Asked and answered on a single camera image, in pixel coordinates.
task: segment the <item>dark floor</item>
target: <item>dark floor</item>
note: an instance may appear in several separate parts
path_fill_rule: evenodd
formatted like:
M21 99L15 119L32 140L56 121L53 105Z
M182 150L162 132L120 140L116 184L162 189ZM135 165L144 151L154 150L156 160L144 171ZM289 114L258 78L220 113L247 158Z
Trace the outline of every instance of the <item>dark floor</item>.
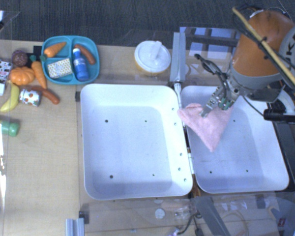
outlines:
M97 44L133 45L134 35L150 38L183 26L233 28L231 9L245 2L281 8L295 22L295 0L0 0L0 9L21 12L13 39L68 34Z

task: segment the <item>white tray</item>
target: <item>white tray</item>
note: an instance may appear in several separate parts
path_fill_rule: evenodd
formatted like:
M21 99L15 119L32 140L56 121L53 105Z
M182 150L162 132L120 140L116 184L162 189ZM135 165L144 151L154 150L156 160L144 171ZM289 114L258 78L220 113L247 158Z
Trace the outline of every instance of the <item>white tray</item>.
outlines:
M90 84L81 92L85 188L98 200L183 196L191 190L175 92Z
M216 87L188 86L182 90L183 106L205 105ZM252 102L257 109L266 103ZM190 129L188 138L198 185L206 192L236 193L278 191L289 175L272 122L266 121L240 97L215 152L211 153Z

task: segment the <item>carrot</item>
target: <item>carrot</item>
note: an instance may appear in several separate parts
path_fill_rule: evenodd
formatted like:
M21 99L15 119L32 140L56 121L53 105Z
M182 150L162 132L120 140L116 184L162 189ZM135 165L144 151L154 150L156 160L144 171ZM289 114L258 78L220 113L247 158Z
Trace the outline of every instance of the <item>carrot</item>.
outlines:
M44 89L47 89L47 81L43 72L43 66L41 65L41 62L36 61L35 55L30 56L29 59L32 61L31 68L34 70L36 79Z
M86 49L84 46L79 45L79 44L75 44L74 48L79 48L81 53L87 58L88 62L91 65L94 65L96 62L96 59L93 57L93 55L88 51L88 49Z
M51 45L49 47L47 47L44 50L44 54L48 57L48 58L52 58L54 56L57 55L58 52L61 51L61 49L67 44L67 42L60 42L54 45Z
M44 89L40 86L31 86L30 88L34 91L42 92L43 96L45 96L47 99L49 99L55 105L60 102L59 98L57 96L55 96L52 92L50 92L48 89Z

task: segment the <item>banana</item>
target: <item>banana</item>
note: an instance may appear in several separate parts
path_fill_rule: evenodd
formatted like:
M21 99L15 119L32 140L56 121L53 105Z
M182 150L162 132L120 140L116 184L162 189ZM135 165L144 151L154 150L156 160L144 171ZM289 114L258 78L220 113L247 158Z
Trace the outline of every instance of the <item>banana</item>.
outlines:
M3 113L13 110L19 103L19 94L20 94L19 87L13 84L11 81L8 81L8 83L11 84L11 95L10 95L10 98L0 108L0 111Z

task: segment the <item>robotic arm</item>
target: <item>robotic arm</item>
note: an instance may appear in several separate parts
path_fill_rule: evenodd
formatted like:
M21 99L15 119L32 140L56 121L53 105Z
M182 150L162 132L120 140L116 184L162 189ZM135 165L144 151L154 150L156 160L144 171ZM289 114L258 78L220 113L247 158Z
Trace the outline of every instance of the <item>robotic arm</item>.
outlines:
M263 37L261 42L266 41L287 67L294 68L293 80L279 72L277 65L261 50L261 42L257 44L242 34L226 73L213 62L195 55L203 68L217 75L221 82L200 115L205 118L215 107L227 110L242 96L245 100L247 97L269 103L264 119L295 124L295 90L292 90L295 89L295 25L280 12L259 9L255 9L248 23ZM269 84L278 86L270 88Z

